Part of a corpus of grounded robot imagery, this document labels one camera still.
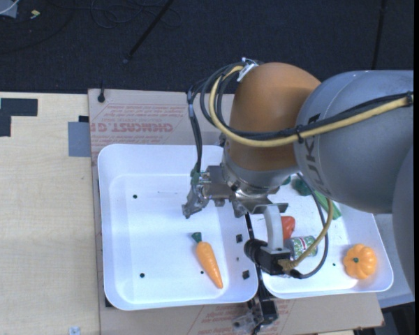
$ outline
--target carrot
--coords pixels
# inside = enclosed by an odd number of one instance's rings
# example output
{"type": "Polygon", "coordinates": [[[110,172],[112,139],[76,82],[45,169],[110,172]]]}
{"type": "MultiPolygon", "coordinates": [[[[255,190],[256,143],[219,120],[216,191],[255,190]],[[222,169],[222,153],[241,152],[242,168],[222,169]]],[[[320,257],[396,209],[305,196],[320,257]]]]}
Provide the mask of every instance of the carrot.
{"type": "Polygon", "coordinates": [[[212,250],[211,244],[202,241],[202,233],[194,232],[191,237],[197,242],[196,254],[200,265],[207,272],[208,276],[219,289],[223,288],[222,275],[219,271],[216,256],[212,250]]]}

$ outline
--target yellow cable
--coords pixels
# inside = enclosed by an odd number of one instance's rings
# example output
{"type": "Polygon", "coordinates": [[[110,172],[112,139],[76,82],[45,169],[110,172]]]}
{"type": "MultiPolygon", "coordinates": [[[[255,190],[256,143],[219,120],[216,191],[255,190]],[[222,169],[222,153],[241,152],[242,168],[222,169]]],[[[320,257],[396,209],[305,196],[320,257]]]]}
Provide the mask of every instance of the yellow cable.
{"type": "MultiPolygon", "coordinates": [[[[227,78],[229,75],[242,70],[241,66],[234,67],[228,74],[224,77],[227,78]]],[[[240,144],[244,144],[250,147],[280,147],[282,145],[290,144],[292,142],[296,142],[298,140],[298,135],[291,135],[288,137],[281,137],[281,138],[275,138],[271,140],[252,140],[248,139],[246,137],[241,137],[238,134],[233,133],[229,129],[227,129],[219,120],[217,117],[216,111],[214,109],[214,100],[216,98],[216,90],[217,86],[219,85],[221,77],[217,79],[217,81],[214,83],[211,92],[209,94],[209,115],[212,118],[212,121],[214,122],[214,125],[220,129],[222,133],[224,133],[227,137],[230,139],[239,142],[240,144]]],[[[321,133],[326,133],[328,131],[333,131],[338,128],[343,128],[345,126],[349,126],[351,124],[358,123],[359,121],[364,121],[366,119],[369,119],[371,117],[374,117],[379,114],[383,114],[385,112],[389,112],[390,110],[397,109],[399,107],[404,107],[409,104],[409,101],[406,97],[402,97],[400,99],[391,101],[389,103],[386,103],[384,105],[378,106],[373,108],[372,110],[367,110],[366,112],[362,112],[360,114],[354,115],[352,117],[346,118],[341,121],[336,121],[334,123],[320,126],[318,128],[312,129],[310,131],[304,131],[300,133],[300,137],[311,137],[314,135],[318,135],[321,133]]]]}
{"type": "Polygon", "coordinates": [[[294,268],[296,268],[303,259],[305,259],[315,247],[318,246],[318,244],[321,242],[321,240],[324,238],[326,233],[328,232],[328,229],[330,227],[330,223],[332,222],[332,219],[334,218],[334,204],[333,202],[328,199],[328,219],[326,220],[326,224],[324,225],[323,229],[321,230],[318,237],[315,239],[315,242],[311,244],[304,253],[298,257],[296,260],[278,260],[278,264],[282,267],[284,271],[290,271],[294,268]]]}

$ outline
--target orange pumpkin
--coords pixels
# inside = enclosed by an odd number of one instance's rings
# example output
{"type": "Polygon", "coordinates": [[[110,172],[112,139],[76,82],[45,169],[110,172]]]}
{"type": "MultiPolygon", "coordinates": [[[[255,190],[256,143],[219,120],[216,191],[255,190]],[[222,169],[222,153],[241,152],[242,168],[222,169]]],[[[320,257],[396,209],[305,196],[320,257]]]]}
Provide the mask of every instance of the orange pumpkin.
{"type": "Polygon", "coordinates": [[[376,271],[377,257],[374,250],[364,244],[351,247],[343,258],[346,273],[357,279],[366,279],[376,271]]]}

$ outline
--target black carpet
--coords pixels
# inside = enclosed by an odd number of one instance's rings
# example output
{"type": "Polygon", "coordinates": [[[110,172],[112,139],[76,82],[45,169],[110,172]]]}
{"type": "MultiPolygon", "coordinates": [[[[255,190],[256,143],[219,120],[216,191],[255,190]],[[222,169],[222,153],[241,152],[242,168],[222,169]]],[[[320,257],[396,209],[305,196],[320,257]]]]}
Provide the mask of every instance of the black carpet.
{"type": "Polygon", "coordinates": [[[167,1],[20,0],[0,15],[0,91],[185,91],[242,57],[320,80],[413,69],[414,0],[174,0],[124,63],[167,1]]]}

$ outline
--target green can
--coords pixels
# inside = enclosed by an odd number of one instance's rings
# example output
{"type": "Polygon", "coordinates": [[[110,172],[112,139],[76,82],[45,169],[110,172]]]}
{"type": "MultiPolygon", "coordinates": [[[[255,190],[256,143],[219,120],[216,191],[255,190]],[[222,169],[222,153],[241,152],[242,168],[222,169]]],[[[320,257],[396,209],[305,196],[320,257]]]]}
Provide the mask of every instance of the green can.
{"type": "MultiPolygon", "coordinates": [[[[294,237],[287,239],[284,246],[291,250],[292,259],[297,260],[314,242],[314,236],[294,237]]],[[[317,252],[318,247],[315,247],[308,255],[313,257],[317,252]]]]}

